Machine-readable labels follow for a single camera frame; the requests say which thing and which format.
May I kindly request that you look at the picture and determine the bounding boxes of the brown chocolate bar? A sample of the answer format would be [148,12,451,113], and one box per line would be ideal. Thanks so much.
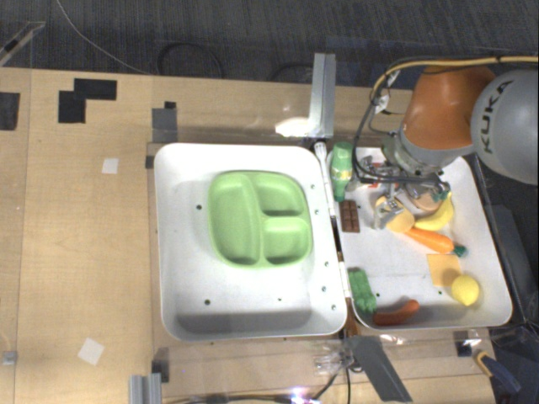
[339,199,361,233]

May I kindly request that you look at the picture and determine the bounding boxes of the green toy vegetable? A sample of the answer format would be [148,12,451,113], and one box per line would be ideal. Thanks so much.
[346,267,378,316]

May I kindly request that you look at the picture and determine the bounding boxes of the green plastic bottle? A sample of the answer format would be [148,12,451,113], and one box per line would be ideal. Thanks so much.
[328,141,355,204]

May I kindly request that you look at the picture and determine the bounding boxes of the orange cheese slice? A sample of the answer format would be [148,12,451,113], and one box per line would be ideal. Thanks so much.
[425,252,464,288]

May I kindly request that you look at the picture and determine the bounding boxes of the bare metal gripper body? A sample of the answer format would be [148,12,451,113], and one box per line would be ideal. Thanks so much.
[378,139,448,204]

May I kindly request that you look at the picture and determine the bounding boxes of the white plastic tray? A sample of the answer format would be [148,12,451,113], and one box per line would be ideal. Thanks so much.
[336,143,514,332]
[152,142,349,343]

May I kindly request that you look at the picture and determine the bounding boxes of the red sausage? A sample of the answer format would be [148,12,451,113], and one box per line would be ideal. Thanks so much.
[371,298,421,327]

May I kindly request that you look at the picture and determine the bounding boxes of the yellow lemon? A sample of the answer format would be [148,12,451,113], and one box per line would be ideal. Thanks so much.
[451,274,482,308]

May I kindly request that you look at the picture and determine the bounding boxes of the orange carrot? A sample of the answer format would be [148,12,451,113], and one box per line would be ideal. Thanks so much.
[403,226,468,258]

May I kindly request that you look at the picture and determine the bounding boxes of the yellow cheese wedge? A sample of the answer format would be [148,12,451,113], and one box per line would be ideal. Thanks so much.
[376,195,416,234]

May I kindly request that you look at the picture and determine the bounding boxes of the yellow banana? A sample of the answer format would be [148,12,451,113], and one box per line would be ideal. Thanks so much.
[414,190,456,232]

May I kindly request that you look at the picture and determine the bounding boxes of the green divided plate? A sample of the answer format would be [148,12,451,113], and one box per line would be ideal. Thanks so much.
[206,170,315,268]

